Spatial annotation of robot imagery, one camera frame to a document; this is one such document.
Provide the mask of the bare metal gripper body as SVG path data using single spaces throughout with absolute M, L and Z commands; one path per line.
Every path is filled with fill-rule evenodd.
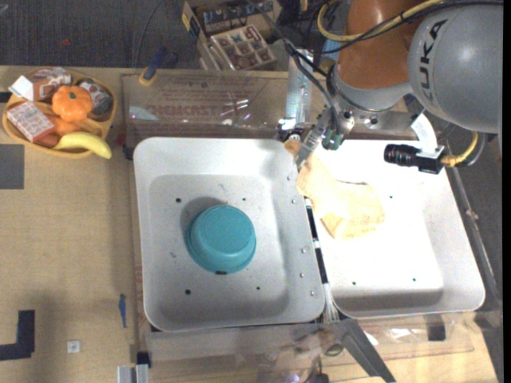
M 380 117 L 358 109 L 326 107 L 316 119 L 316 133 L 320 136 L 349 136 L 356 129 L 376 129 Z

